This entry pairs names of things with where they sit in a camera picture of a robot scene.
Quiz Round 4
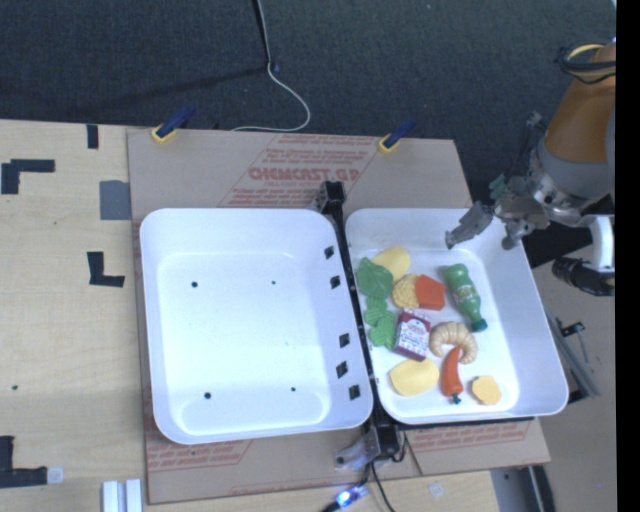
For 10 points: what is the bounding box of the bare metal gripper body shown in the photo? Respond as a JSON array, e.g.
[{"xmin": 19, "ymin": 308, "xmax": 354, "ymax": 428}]
[{"xmin": 492, "ymin": 168, "xmax": 599, "ymax": 234}]

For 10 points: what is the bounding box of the green toy bottle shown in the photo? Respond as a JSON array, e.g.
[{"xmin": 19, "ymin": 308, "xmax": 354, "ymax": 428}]
[{"xmin": 441, "ymin": 263, "xmax": 489, "ymax": 333}]

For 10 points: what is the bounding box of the orange toy block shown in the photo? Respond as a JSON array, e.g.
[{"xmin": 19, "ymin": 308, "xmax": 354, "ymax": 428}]
[{"xmin": 414, "ymin": 273, "xmax": 447, "ymax": 312}]

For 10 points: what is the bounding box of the yellow toy potato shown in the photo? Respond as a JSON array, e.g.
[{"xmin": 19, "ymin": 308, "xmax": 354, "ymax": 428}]
[{"xmin": 372, "ymin": 245, "xmax": 412, "ymax": 282}]

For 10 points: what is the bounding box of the white plastic tray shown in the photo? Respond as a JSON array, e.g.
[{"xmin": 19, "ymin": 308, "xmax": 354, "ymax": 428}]
[
  {"xmin": 139, "ymin": 207, "xmax": 374, "ymax": 446},
  {"xmin": 344, "ymin": 207, "xmax": 570, "ymax": 427}
]

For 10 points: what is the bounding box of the yellow toy corn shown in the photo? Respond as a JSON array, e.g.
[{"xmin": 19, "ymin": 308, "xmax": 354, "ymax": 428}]
[{"xmin": 390, "ymin": 273, "xmax": 422, "ymax": 310}]

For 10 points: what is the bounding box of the green toy lettuce leaf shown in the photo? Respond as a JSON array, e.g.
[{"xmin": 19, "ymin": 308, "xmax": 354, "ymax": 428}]
[{"xmin": 355, "ymin": 256, "xmax": 396, "ymax": 300}]

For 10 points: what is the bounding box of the beige toy croissant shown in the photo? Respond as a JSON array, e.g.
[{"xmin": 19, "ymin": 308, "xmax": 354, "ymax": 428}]
[{"xmin": 428, "ymin": 320, "xmax": 479, "ymax": 365}]

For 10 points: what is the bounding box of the red toy carton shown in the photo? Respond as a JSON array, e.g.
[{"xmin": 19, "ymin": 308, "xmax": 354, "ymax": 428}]
[{"xmin": 392, "ymin": 308, "xmax": 433, "ymax": 363}]

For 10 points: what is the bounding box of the green ridged toy vegetable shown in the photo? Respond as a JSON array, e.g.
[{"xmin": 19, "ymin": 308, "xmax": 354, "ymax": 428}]
[{"xmin": 362, "ymin": 295, "xmax": 399, "ymax": 351}]

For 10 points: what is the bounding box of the orange toy pepper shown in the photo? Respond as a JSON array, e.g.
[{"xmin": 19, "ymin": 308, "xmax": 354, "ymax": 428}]
[{"xmin": 439, "ymin": 345, "xmax": 466, "ymax": 406}]

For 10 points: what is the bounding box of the small yellow toy biscuit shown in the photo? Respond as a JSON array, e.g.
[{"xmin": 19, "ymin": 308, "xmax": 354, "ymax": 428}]
[{"xmin": 469, "ymin": 374, "xmax": 503, "ymax": 406}]

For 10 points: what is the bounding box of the yellow toy potato chip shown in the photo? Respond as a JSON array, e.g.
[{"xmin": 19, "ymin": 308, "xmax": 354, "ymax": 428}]
[{"xmin": 388, "ymin": 357, "xmax": 441, "ymax": 398}]

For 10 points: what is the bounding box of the brown cardboard board red print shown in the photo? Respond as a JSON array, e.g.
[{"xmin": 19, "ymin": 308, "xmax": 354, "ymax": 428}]
[{"xmin": 126, "ymin": 128, "xmax": 552, "ymax": 506}]

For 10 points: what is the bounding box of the black cylinder on white bracket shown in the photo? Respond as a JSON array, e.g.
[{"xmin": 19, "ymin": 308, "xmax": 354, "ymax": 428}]
[{"xmin": 551, "ymin": 213, "xmax": 617, "ymax": 298}]

